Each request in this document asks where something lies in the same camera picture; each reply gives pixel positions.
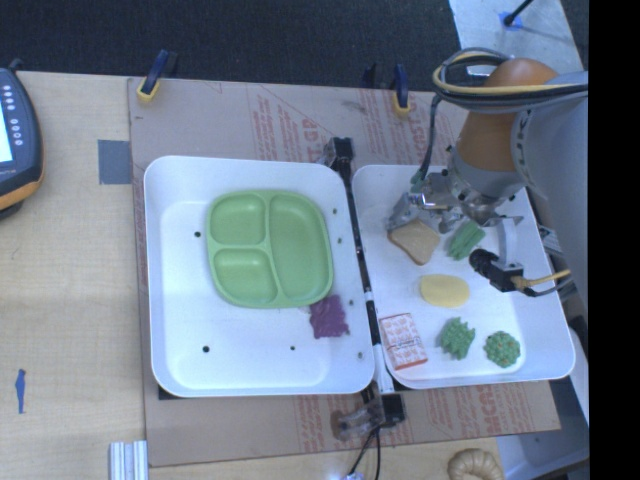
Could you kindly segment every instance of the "dark floor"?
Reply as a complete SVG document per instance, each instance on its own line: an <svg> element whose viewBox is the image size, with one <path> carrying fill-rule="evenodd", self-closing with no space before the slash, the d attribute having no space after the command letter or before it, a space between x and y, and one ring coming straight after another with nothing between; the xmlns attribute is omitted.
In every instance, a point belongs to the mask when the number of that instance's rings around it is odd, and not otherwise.
<svg viewBox="0 0 640 480"><path fill-rule="evenodd" d="M589 0L561 2L588 69ZM29 71L144 75L164 48L178 78L353 87L402 63L431 90L459 49L448 0L0 0L0 16L0 66Z"/></svg>

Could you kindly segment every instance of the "cardboard sheet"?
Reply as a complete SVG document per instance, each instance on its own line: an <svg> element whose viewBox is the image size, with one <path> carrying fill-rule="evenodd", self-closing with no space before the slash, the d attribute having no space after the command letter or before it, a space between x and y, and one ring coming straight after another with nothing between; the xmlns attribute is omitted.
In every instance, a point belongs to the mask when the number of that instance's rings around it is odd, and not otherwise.
<svg viewBox="0 0 640 480"><path fill-rule="evenodd" d="M152 467L358 449L340 441L331 419L362 397L310 395L178 399L151 370L143 175L164 155L315 162L332 137L353 140L354 172L367 164L419 164L427 147L432 93L410 93L401 120L391 92L377 89L162 80L140 102L128 83L148 458ZM466 111L443 102L432 163L447 163ZM549 383L402 391L407 419L382 446L490 437L559 428Z"/></svg>

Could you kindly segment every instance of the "wooden table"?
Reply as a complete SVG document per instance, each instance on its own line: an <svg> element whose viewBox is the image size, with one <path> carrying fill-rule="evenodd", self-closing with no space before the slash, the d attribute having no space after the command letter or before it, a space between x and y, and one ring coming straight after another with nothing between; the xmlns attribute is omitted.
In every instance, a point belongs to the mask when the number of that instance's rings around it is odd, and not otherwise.
<svg viewBox="0 0 640 480"><path fill-rule="evenodd" d="M100 140L129 140L127 78L20 72L45 181L0 221L0 478L105 479L109 444L145 439L133 197L101 184ZM19 412L18 372L26 372ZM483 438L382 449L381 478L446 480ZM151 479L340 479L357 451L152 468ZM375 472L375 449L358 468Z"/></svg>

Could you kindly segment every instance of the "white tray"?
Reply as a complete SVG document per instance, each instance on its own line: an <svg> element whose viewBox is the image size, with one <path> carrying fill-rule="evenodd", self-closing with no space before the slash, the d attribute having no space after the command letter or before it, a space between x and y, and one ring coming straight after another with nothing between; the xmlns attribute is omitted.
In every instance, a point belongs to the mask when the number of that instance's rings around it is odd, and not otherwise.
<svg viewBox="0 0 640 480"><path fill-rule="evenodd" d="M218 196L290 190L323 213L350 333L313 336L309 308L225 301L209 270L204 226ZM371 335L344 184L320 164L166 156L144 175L151 363L180 397L346 394L373 377Z"/></svg>
<svg viewBox="0 0 640 480"><path fill-rule="evenodd" d="M389 367L391 374L414 389L535 381L568 375L573 368L575 351L556 293L535 298L519 292L501 293L474 272L468 260L454 261L447 256L448 239L453 232L441 237L440 245L424 266L416 265L389 241L385 219L391 215L402 193L408 190L409 180L417 168L369 165L359 169L353 178L358 224L378 318L411 313L429 358L424 364L398 371ZM524 276L537 279L551 274L526 191L523 189L512 202L504 203L498 213L524 217L516 228L514 256L523 265ZM498 254L496 229L488 228L486 232L480 247ZM427 304L419 290L420 277L426 274L463 278L470 287L469 300L457 309ZM545 283L535 289L552 286ZM445 323L456 316L476 329L475 340L462 360L452 358L436 344ZM487 336L496 331L510 333L521 345L521 357L506 369L487 359L482 348Z"/></svg>

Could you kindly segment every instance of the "device screen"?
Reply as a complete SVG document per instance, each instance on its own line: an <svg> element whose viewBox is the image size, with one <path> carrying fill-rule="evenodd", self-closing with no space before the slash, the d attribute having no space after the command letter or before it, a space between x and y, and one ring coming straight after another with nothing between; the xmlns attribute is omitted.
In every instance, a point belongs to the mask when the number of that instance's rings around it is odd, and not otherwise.
<svg viewBox="0 0 640 480"><path fill-rule="evenodd" d="M0 164L3 162L11 162L13 154L11 153L11 145L7 136L7 124L4 120L4 111L0 106Z"/></svg>

